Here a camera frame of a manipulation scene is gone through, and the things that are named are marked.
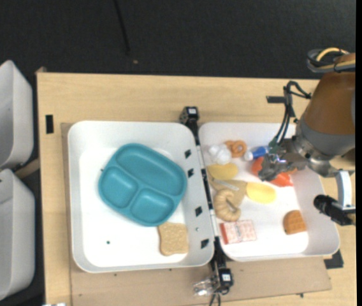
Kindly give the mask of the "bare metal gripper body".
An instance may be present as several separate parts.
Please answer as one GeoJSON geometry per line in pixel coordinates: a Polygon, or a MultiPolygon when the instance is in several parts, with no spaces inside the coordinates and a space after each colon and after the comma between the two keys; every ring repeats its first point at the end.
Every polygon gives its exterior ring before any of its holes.
{"type": "Polygon", "coordinates": [[[322,177],[334,177],[340,170],[331,165],[333,156],[323,154],[303,138],[286,138],[277,143],[270,142],[264,160],[274,164],[286,162],[289,172],[309,168],[322,177]]]}

